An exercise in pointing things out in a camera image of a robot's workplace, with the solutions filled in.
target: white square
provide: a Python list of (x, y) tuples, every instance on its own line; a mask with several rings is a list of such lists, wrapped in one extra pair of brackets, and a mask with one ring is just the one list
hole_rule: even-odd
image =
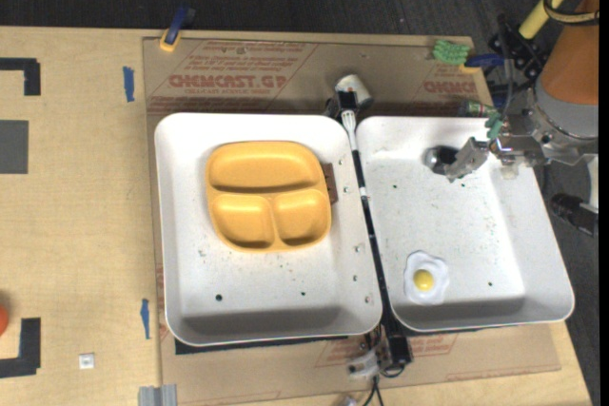
[(81, 354), (78, 356), (78, 365), (81, 369), (93, 369), (95, 367), (95, 354)]

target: yellow plate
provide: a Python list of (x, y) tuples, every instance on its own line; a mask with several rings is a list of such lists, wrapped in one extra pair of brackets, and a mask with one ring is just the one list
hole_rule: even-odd
[(291, 142), (248, 142), (216, 149), (206, 166), (207, 206), (226, 245), (246, 252), (302, 249), (331, 225), (322, 166)]

